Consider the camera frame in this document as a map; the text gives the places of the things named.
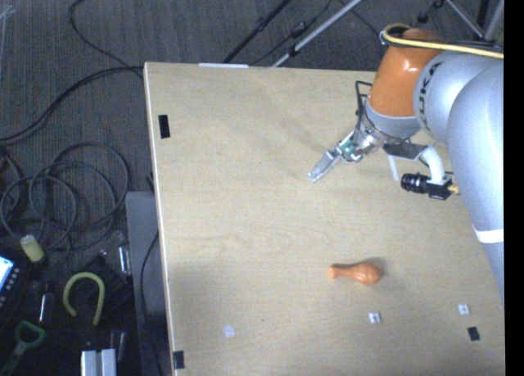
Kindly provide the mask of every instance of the green scissors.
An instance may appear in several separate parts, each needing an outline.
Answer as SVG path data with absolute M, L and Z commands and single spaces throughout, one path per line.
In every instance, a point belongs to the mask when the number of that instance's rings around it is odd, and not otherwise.
M 33 333 L 36 338 L 32 337 L 31 340 L 24 339 L 23 337 L 29 332 Z M 24 353 L 40 347 L 45 339 L 46 332 L 43 329 L 26 320 L 20 321 L 15 326 L 16 347 L 7 359 L 6 364 L 2 367 L 2 370 L 0 370 L 0 376 L 10 376 L 15 371 Z

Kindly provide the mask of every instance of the device screen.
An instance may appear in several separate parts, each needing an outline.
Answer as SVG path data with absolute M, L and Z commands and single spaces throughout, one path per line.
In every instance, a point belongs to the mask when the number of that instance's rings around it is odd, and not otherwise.
M 7 280 L 7 277 L 11 273 L 11 270 L 15 263 L 3 256 L 0 256 L 0 291 L 3 289 L 3 285 Z

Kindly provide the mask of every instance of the wooden pestle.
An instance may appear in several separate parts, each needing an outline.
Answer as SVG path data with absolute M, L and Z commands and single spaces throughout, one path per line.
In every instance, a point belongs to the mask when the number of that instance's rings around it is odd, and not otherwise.
M 363 284 L 371 285 L 380 281 L 382 272 L 370 262 L 360 262 L 356 265 L 333 264 L 327 269 L 327 275 L 331 279 L 349 277 Z

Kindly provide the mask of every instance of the table top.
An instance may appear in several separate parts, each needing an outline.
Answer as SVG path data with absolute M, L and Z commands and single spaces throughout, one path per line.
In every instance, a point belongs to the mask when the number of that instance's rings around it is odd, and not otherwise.
M 407 193 L 383 151 L 307 177 L 373 72 L 233 67 L 145 66 L 174 374 L 505 374 L 502 303 L 460 197 Z M 378 283 L 328 277 L 363 260 Z

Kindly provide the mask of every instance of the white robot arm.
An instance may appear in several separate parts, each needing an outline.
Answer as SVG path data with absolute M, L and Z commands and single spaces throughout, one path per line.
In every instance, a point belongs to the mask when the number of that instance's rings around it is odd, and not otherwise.
M 309 177 L 316 181 L 338 160 L 360 161 L 381 148 L 390 155 L 425 160 L 431 177 L 405 174 L 401 186 L 445 200 L 454 193 L 454 184 L 434 147 L 409 141 L 422 129 L 447 146 L 455 184 L 504 304 L 503 58 L 496 52 L 439 49 L 433 45 L 438 37 L 404 25 L 385 31 L 388 37 L 396 32 L 427 47 L 388 48 L 354 130 L 325 153 Z

